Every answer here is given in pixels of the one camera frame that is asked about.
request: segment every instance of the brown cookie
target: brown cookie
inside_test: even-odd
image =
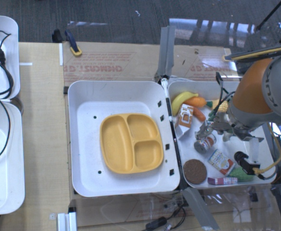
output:
[[[185,178],[192,184],[200,184],[207,178],[207,168],[198,159],[186,161],[183,165]]]

